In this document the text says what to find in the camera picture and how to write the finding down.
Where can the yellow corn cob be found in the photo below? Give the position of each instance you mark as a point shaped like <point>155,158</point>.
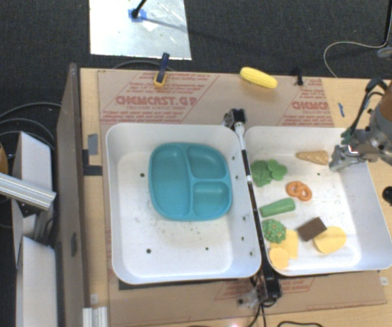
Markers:
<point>258,77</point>

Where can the yellow round chip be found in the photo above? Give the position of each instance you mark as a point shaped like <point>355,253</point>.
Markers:
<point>332,241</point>

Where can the green cucumber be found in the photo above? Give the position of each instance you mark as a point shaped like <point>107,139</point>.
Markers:
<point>277,207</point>

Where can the thin black and white rod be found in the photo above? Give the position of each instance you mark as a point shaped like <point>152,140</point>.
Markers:
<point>249,179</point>

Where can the green peas heap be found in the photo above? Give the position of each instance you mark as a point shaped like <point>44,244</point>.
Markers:
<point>273,231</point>

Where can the teal divided plate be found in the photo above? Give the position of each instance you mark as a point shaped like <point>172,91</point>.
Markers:
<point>182,182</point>

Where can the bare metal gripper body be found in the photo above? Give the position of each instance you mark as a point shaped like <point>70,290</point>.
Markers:
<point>374,150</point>

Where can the brown cardboard board red print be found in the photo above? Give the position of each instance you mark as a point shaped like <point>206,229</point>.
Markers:
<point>195,104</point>

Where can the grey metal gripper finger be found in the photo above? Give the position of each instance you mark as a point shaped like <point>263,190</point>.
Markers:
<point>337,163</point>
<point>341,150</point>

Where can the orange round slice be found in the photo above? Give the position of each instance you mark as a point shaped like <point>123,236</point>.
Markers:
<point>279,258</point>

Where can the brown chocolate bar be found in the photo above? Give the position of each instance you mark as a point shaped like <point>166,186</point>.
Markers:
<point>311,229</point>

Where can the orange pretzel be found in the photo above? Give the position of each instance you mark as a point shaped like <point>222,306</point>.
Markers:
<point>298,190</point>

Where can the green lettuce leaf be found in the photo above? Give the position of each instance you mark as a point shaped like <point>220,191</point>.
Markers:
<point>278,169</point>
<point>259,175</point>

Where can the tan pizza slice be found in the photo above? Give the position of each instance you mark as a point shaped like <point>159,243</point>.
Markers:
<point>313,157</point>

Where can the yellow cheese slice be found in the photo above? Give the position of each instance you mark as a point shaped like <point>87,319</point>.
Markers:
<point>291,245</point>

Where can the white plastic tray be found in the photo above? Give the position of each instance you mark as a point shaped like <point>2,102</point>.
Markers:
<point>352,216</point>
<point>131,216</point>

